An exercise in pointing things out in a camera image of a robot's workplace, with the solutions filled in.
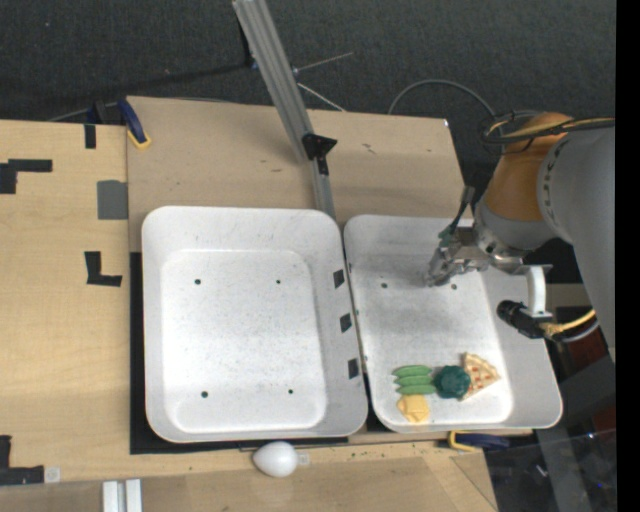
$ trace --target white tray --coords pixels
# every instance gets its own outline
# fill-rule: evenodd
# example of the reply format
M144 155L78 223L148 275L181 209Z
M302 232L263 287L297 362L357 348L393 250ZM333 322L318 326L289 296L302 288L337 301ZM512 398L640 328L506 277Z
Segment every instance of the white tray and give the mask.
M380 421L396 432L544 428L562 414L562 401L542 340L502 322L496 306L526 303L526 278L490 268L428 288L422 274L450 219L363 215L345 227L345 249L371 400ZM458 365L464 352L493 364L502 379L464 401L427 395L420 424L397 409L392 371L411 364L435 372Z
M146 412L173 442L346 436L367 414L340 232L167 206L142 227Z

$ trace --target toy pizza slice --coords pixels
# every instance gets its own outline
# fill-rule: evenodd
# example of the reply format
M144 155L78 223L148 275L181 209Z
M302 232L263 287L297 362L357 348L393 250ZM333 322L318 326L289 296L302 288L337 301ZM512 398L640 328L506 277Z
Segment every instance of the toy pizza slice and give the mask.
M478 391L482 391L494 382L500 380L500 375L495 366L489 364L476 354L465 352L462 356L462 367L464 371L469 374L469 377L471 377L471 384L469 384L469 389L461 400L475 395Z

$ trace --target aluminum rod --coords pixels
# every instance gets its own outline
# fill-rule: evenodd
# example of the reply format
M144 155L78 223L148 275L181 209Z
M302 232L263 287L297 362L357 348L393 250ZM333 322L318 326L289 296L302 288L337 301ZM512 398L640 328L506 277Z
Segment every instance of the aluminum rod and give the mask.
M314 133L302 95L265 0L235 0L242 30L299 162L309 165L316 208L335 218L329 177L309 160L302 137Z

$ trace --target blue clamp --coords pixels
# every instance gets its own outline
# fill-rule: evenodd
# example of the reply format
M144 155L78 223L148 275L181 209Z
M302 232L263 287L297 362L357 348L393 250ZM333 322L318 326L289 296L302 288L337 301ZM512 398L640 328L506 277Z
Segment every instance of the blue clamp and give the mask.
M505 437L455 430L449 432L448 441L451 448L469 452L477 451L478 448L504 450L510 446L509 439Z
M140 123L140 119L138 119L133 107L127 100L118 100L118 109L120 110L125 123L127 123L127 135L129 140L131 140L133 145L138 149L147 149L149 144L151 144L151 138L142 128L142 123Z

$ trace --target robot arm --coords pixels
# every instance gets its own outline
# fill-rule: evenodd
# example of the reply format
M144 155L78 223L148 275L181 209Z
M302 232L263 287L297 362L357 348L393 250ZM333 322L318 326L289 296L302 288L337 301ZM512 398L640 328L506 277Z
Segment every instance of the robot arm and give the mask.
M567 123L577 128L553 129ZM614 347L615 126L611 120L579 123L545 113L510 134L516 142L506 146L473 226L458 227L456 219L441 233L425 281L442 285L489 265L520 274L527 254L560 237L574 247L587 294Z

